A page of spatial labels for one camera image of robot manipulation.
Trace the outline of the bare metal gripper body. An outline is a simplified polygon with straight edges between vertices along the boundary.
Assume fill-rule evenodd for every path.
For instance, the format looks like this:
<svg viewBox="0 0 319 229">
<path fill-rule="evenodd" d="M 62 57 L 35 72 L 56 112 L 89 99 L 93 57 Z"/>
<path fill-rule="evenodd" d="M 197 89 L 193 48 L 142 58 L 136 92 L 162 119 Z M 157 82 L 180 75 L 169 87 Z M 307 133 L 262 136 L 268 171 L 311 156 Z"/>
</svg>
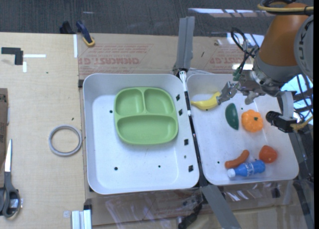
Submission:
<svg viewBox="0 0 319 229">
<path fill-rule="evenodd" d="M 269 78 L 261 71 L 243 70 L 239 76 L 239 90 L 244 94 L 276 96 L 281 89 L 281 83 Z"/>
</svg>

